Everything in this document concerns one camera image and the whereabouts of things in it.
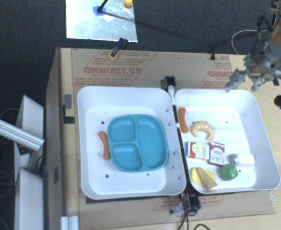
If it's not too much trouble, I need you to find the orange sausage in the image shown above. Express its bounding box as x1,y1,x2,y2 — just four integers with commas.
177,107,189,134
98,130,112,161

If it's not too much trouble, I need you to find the purple and white carton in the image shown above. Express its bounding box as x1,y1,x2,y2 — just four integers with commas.
208,141,226,167

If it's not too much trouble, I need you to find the white and orange carton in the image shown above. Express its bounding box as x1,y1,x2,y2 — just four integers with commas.
185,141,211,161

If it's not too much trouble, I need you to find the green pepper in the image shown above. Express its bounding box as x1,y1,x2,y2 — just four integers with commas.
219,163,239,182

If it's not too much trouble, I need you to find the clear plastic bottle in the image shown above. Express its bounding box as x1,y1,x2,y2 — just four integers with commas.
228,153,255,166

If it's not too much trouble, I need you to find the yellow cheese slice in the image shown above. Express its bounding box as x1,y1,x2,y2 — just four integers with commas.
189,167,217,186

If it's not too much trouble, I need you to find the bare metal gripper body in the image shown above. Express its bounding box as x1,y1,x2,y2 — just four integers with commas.
246,56,281,82

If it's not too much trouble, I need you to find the brown cardboard board red print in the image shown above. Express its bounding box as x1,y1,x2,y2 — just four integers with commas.
70,48,275,225

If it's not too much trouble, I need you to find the thin black and white rod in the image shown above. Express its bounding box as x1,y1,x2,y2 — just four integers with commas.
168,85,196,202

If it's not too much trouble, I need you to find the white plastic tray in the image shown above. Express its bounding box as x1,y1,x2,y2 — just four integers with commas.
174,88,281,195
77,85,187,200

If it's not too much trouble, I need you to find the blue divided plate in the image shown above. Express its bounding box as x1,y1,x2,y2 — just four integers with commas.
106,114,169,173

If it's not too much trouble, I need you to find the beige croissant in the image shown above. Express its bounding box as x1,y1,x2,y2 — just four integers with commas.
190,120,215,141

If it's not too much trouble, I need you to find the beige waffle cone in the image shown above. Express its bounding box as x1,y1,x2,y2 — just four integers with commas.
197,166,218,190

